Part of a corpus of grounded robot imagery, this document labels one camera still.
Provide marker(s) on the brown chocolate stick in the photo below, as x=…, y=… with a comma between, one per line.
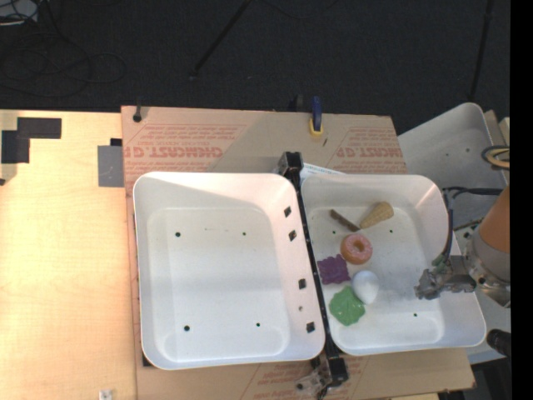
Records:
x=345, y=220

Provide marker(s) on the green lettuce leaf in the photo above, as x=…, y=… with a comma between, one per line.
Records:
x=345, y=306

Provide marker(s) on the purple grapes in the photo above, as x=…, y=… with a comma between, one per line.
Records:
x=333, y=270

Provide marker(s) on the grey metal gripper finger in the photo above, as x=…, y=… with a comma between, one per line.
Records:
x=429, y=275
x=426, y=292

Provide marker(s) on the white egg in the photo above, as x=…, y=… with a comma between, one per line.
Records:
x=366, y=286

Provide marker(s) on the white printed paper strip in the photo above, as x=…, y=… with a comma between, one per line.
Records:
x=320, y=170

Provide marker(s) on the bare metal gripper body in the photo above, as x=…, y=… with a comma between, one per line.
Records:
x=460, y=274

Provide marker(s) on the tan ice cream cone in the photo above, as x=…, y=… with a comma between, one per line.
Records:
x=378, y=215

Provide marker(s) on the black cylinder on white bracket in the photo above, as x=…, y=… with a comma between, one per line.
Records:
x=499, y=341

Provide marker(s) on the pink doughnut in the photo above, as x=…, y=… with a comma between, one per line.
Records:
x=363, y=256

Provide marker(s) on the brown cardboard board red print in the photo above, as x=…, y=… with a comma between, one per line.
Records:
x=175, y=148

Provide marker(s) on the white plastic tray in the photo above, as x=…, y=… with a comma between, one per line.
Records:
x=399, y=323
x=216, y=273

